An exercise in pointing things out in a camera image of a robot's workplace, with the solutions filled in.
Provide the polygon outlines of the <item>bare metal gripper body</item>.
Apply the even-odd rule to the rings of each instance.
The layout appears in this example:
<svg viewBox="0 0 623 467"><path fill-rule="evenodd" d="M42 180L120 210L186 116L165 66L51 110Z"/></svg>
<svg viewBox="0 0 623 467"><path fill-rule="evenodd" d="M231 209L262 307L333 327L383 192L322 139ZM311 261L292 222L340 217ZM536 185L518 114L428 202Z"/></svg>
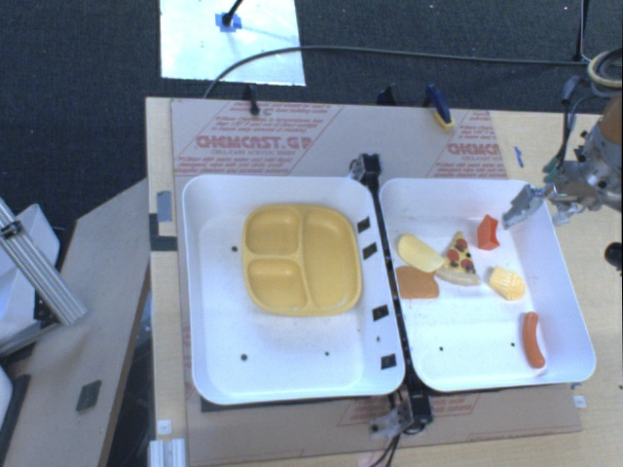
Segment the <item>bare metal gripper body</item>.
<svg viewBox="0 0 623 467"><path fill-rule="evenodd" d="M576 159L564 161L547 185L547 198L560 209L574 205L615 211L622 204L622 146L593 128L585 143L575 149Z"/></svg>

